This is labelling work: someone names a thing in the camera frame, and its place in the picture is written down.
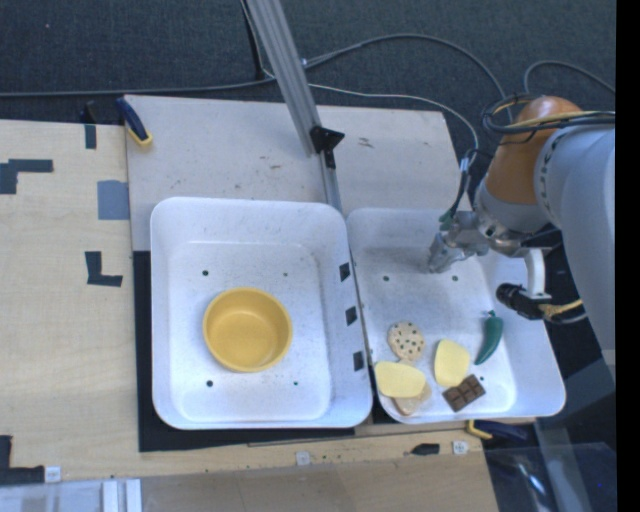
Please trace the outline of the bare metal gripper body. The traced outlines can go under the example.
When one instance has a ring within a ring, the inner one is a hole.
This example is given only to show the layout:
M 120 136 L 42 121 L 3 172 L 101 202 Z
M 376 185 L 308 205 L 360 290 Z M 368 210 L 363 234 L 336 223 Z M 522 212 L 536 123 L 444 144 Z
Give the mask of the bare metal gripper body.
M 524 257 L 526 234 L 507 228 L 491 216 L 475 211 L 447 210 L 441 215 L 441 233 L 450 248 L 464 248 L 471 256 L 484 256 L 490 250 L 507 257 Z

